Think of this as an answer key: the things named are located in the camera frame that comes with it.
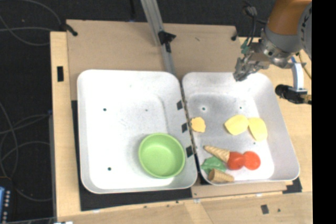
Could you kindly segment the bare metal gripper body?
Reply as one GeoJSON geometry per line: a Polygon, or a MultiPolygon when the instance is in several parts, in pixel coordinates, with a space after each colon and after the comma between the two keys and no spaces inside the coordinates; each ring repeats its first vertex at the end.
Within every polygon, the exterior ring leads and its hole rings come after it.
{"type": "Polygon", "coordinates": [[[241,50],[244,55],[243,63],[254,66],[255,69],[267,69],[269,65],[282,69],[290,69],[293,66],[290,61],[293,53],[285,52],[271,42],[242,45],[241,50]]]}

